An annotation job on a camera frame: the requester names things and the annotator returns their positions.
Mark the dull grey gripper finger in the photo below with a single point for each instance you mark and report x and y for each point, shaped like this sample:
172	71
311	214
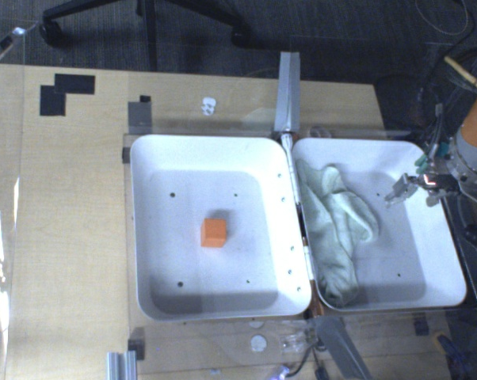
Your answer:
404	182
394	197

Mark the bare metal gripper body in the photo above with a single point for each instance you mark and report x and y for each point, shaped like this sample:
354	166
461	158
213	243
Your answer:
444	182

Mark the white plastic tray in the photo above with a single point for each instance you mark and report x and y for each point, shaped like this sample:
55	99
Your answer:
405	251
207	275

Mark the pale green cloth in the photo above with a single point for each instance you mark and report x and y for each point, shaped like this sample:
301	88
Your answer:
333	220

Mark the orange cube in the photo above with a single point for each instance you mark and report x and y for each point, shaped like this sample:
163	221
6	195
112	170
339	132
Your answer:
213	232

